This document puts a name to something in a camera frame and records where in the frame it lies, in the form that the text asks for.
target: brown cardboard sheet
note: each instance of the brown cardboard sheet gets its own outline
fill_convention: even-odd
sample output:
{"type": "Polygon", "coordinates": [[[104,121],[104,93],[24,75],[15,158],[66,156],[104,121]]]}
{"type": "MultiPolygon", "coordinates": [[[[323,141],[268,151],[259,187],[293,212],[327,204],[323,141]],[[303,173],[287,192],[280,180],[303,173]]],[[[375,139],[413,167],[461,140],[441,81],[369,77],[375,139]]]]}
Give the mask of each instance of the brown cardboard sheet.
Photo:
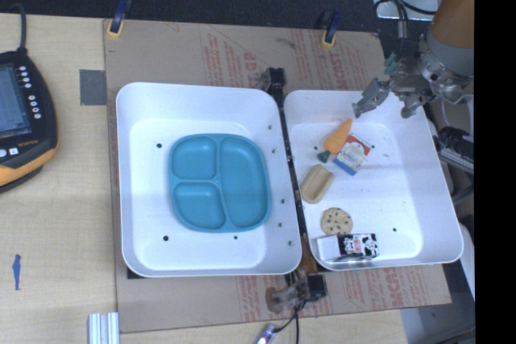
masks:
{"type": "MultiPolygon", "coordinates": [[[[322,31],[127,20],[119,38],[106,35],[116,287],[122,333],[285,319],[265,302],[283,276],[142,279],[127,271],[121,251],[115,98],[134,81],[255,87],[266,68],[284,68],[285,93],[295,89],[362,90],[382,77],[374,34],[338,31],[321,47],[322,31]]],[[[451,302],[441,265],[325,272],[328,295],[301,317],[401,309],[451,302]]]]}

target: blue marker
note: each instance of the blue marker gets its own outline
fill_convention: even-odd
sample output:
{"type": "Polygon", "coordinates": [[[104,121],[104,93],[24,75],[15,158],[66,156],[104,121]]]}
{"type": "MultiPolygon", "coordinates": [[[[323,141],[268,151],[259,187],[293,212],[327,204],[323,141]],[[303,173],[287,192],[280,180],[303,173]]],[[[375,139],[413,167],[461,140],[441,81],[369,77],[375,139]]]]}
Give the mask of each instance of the blue marker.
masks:
{"type": "Polygon", "coordinates": [[[19,262],[21,258],[21,255],[16,254],[15,261],[13,262],[13,272],[15,273],[16,291],[21,289],[19,287],[19,273],[22,270],[22,264],[19,262]]]}

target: light wood surface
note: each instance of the light wood surface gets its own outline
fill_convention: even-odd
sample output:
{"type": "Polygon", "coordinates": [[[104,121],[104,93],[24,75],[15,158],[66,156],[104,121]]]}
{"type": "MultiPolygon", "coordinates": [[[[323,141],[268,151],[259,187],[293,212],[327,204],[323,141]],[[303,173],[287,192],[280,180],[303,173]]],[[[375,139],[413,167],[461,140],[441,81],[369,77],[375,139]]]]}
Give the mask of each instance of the light wood surface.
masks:
{"type": "MultiPolygon", "coordinates": [[[[0,15],[0,52],[19,46],[19,21],[0,15]]],[[[104,70],[102,39],[101,19],[27,16],[27,49],[52,91],[61,141],[39,175],[0,194],[0,343],[87,343],[88,315],[116,311],[106,107],[81,106],[79,94],[81,69],[104,70]]],[[[122,334],[120,342],[251,344],[263,327],[122,334]]],[[[397,310],[303,318],[300,329],[300,343],[406,342],[397,310]]],[[[291,342],[294,323],[274,340],[291,342]]]]}

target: blue tape piece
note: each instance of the blue tape piece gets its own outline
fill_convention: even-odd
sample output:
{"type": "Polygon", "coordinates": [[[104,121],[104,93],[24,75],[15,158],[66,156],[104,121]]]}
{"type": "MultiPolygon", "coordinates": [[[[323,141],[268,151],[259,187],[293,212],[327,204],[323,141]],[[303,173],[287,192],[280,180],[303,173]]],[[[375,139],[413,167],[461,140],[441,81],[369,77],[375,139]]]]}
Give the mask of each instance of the blue tape piece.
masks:
{"type": "Polygon", "coordinates": [[[15,274],[15,289],[20,290],[19,287],[19,273],[22,271],[22,264],[20,263],[21,255],[15,255],[15,261],[13,262],[13,273],[15,274]]]}
{"type": "Polygon", "coordinates": [[[122,21],[126,17],[127,13],[129,13],[130,8],[131,0],[119,0],[119,4],[114,11],[113,23],[111,24],[110,32],[119,32],[122,21]]]}
{"type": "Polygon", "coordinates": [[[324,41],[327,44],[330,44],[335,37],[335,33],[337,32],[337,27],[339,26],[340,15],[337,10],[333,12],[331,16],[330,22],[328,23],[328,28],[326,31],[326,36],[324,37],[324,41]]]}

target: blue clamp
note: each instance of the blue clamp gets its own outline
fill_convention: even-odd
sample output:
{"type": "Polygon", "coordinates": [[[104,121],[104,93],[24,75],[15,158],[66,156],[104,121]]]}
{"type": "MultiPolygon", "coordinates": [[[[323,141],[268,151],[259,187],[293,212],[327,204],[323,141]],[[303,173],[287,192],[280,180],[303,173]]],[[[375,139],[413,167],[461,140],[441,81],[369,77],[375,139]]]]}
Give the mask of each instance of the blue clamp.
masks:
{"type": "Polygon", "coordinates": [[[123,29],[123,20],[129,13],[131,8],[131,0],[119,0],[119,4],[114,12],[114,17],[110,19],[106,33],[114,38],[120,37],[123,29]]]}
{"type": "Polygon", "coordinates": [[[337,32],[337,27],[339,26],[339,18],[339,12],[334,10],[330,21],[326,25],[326,30],[322,35],[321,45],[325,49],[331,49],[335,46],[335,33],[337,32]]]}

